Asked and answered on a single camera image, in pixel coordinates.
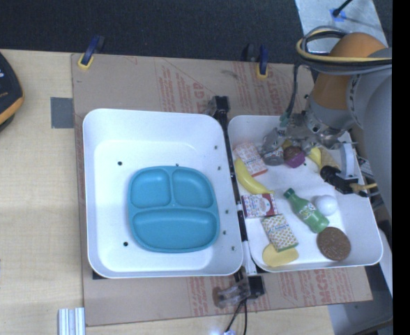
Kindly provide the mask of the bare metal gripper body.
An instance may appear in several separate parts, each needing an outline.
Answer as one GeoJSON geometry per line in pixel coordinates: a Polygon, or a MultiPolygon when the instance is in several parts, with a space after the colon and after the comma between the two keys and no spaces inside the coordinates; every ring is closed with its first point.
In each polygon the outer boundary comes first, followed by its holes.
{"type": "Polygon", "coordinates": [[[285,136],[295,144],[296,140],[314,142],[314,147],[334,149],[340,143],[344,130],[338,130],[318,120],[310,112],[293,113],[288,119],[285,136]]]}

